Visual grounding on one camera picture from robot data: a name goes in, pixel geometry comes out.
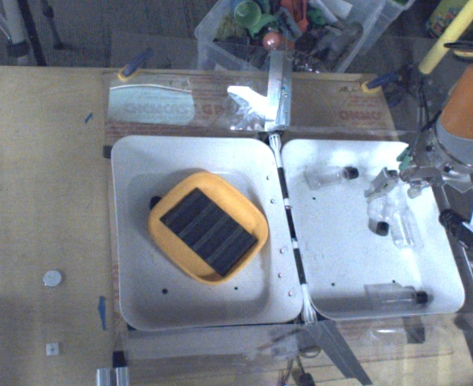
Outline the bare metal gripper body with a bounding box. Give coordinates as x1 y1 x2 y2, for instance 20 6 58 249
399 134 473 193

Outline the clear plastic bottle black cap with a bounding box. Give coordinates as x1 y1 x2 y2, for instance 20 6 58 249
303 166 360 191
364 282 430 307
366 196 391 237

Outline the white plastic tray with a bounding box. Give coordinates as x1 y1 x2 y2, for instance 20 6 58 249
110 134 304 332
280 138 466 322

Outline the thin black and white rod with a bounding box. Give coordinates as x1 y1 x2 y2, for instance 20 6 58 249
268 133 319 324

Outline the yellow plate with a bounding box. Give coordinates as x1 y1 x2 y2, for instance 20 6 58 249
147 170 270 286

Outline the small white round disc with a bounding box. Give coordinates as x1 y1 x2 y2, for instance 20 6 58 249
43 269 64 288

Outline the black cylinder on white bracket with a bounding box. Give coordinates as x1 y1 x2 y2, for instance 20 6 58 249
438 187 473 253

